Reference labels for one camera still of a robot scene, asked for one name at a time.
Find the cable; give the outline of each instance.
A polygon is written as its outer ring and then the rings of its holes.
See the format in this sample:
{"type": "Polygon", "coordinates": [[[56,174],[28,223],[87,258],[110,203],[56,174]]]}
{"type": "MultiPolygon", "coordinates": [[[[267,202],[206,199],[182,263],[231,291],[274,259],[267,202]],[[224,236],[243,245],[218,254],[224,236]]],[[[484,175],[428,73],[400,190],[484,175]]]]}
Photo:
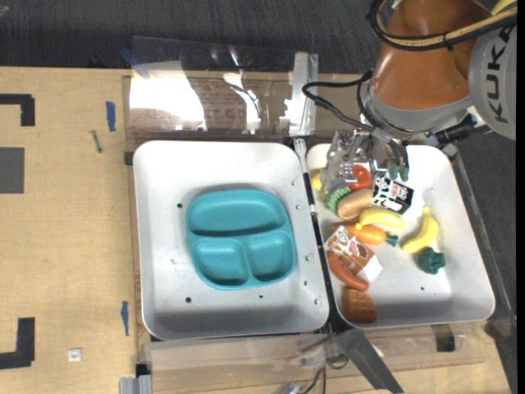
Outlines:
{"type": "Polygon", "coordinates": [[[302,91],[303,94],[310,98],[318,107],[323,107],[326,110],[333,113],[337,118],[339,118],[341,121],[346,122],[347,124],[350,124],[356,128],[359,128],[363,131],[367,131],[369,133],[372,133],[375,130],[375,127],[369,126],[368,124],[363,124],[360,121],[354,120],[353,118],[347,117],[339,108],[337,108],[335,105],[327,101],[326,99],[322,98],[321,96],[314,95],[311,92],[308,91],[309,88],[312,88],[314,86],[321,86],[321,87],[327,87],[327,88],[348,88],[350,86],[358,86],[358,92],[361,89],[361,84],[369,80],[372,77],[372,70],[367,71],[364,75],[362,75],[357,80],[352,80],[351,82],[343,82],[343,83],[331,83],[331,82],[310,82],[303,86],[302,91]]]}
{"type": "Polygon", "coordinates": [[[372,0],[367,19],[373,32],[381,41],[397,49],[427,51],[429,49],[451,48],[452,45],[476,38],[492,30],[510,27],[518,23],[518,7],[511,7],[482,21],[464,26],[444,34],[400,36],[389,34],[381,19],[381,9],[389,0],[372,0]]]}
{"type": "Polygon", "coordinates": [[[319,380],[319,377],[321,376],[321,373],[323,370],[325,370],[325,379],[326,379],[326,368],[323,367],[322,369],[319,369],[317,371],[317,373],[315,374],[315,377],[313,377],[312,383],[308,386],[308,388],[304,390],[303,392],[300,392],[299,394],[308,394],[309,392],[311,392],[313,388],[316,386],[317,381],[319,380]]]}
{"type": "Polygon", "coordinates": [[[328,366],[330,366],[332,369],[335,369],[335,370],[341,370],[343,369],[349,362],[350,362],[350,359],[346,356],[343,356],[344,357],[344,361],[343,361],[343,364],[339,364],[339,365],[336,365],[334,364],[336,362],[336,359],[338,358],[333,358],[331,360],[328,360],[326,363],[328,364],[328,366]]]}
{"type": "Polygon", "coordinates": [[[322,394],[326,394],[326,366],[322,367],[322,394]]]}
{"type": "MultiPolygon", "coordinates": [[[[309,82],[306,85],[303,86],[302,91],[303,94],[311,99],[316,106],[323,107],[326,110],[333,113],[337,118],[342,120],[343,122],[346,122],[347,124],[350,124],[354,127],[356,127],[359,130],[366,131],[368,133],[374,133],[374,131],[379,131],[375,126],[370,126],[368,124],[363,124],[360,121],[354,120],[353,118],[347,117],[338,107],[336,107],[333,103],[327,101],[321,96],[314,95],[310,91],[308,91],[309,88],[312,88],[314,86],[321,86],[321,87],[327,87],[327,88],[347,88],[350,86],[357,85],[357,103],[359,106],[359,111],[366,117],[369,118],[366,108],[364,107],[363,100],[361,99],[361,86],[363,82],[370,80],[372,78],[373,70],[369,70],[366,73],[364,73],[359,79],[352,80],[350,82],[342,82],[342,83],[333,83],[333,82],[309,82]]],[[[406,181],[408,179],[409,174],[409,156],[407,154],[407,150],[405,147],[399,146],[393,139],[384,140],[392,149],[392,153],[395,156],[396,161],[396,169],[399,169],[401,172],[401,176],[403,177],[403,181],[406,181]]]]}

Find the gray carpet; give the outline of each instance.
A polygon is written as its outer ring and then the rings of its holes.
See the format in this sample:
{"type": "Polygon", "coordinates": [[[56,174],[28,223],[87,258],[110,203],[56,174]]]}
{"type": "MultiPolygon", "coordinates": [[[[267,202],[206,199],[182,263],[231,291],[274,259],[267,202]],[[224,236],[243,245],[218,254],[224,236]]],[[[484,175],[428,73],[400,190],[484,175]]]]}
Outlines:
{"type": "MultiPolygon", "coordinates": [[[[478,0],[493,7],[498,0],[478,0]]],[[[380,47],[364,17],[371,0],[0,0],[0,65],[129,65],[134,36],[312,51],[322,72],[362,73],[380,47]]],[[[460,145],[509,304],[516,314],[516,143],[498,135],[460,145]]],[[[498,340],[518,389],[516,328],[498,340]]]]}

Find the small carton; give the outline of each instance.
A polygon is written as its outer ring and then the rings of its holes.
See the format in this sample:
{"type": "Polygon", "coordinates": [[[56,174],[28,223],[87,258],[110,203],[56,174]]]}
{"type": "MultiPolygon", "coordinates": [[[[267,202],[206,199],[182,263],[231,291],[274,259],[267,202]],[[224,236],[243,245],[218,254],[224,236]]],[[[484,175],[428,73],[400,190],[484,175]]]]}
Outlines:
{"type": "Polygon", "coordinates": [[[374,183],[372,206],[388,208],[393,212],[403,214],[412,205],[412,197],[411,188],[383,176],[377,178],[374,183]]]}

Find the toy sausage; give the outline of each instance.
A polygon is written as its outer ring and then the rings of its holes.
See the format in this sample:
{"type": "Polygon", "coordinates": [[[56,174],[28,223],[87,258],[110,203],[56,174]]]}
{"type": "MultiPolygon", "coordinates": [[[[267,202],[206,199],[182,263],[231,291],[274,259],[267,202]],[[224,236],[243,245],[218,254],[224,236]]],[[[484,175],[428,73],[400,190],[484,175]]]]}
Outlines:
{"type": "Polygon", "coordinates": [[[361,212],[372,206],[374,192],[369,188],[354,191],[337,204],[337,215],[344,220],[354,220],[359,217],[361,212]]]}
{"type": "Polygon", "coordinates": [[[341,280],[346,286],[364,292],[368,289],[368,282],[355,275],[353,275],[339,260],[337,254],[332,252],[326,255],[328,260],[328,267],[336,277],[341,280]]]}

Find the wooden table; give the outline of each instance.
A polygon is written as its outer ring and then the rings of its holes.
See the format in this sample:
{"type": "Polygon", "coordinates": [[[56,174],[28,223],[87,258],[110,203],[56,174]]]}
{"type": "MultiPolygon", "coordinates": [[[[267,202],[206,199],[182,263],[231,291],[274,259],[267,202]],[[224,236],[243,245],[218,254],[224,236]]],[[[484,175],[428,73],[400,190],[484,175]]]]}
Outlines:
{"type": "MultiPolygon", "coordinates": [[[[135,376],[138,354],[125,151],[127,70],[0,67],[0,93],[32,94],[36,125],[0,105],[0,147],[25,148],[24,194],[0,194],[0,352],[18,318],[35,318],[30,367],[0,370],[0,392],[111,393],[135,376]],[[116,130],[106,102],[116,106],[116,130]],[[98,153],[90,131],[96,131],[98,153]],[[129,335],[121,316],[128,305],[129,335]],[[81,348],[81,361],[68,350],[81,348]]],[[[395,372],[406,392],[509,392],[494,342],[481,363],[395,372]]],[[[278,392],[281,386],[242,388],[278,392]]],[[[372,390],[361,376],[327,392],[372,390]]]]}

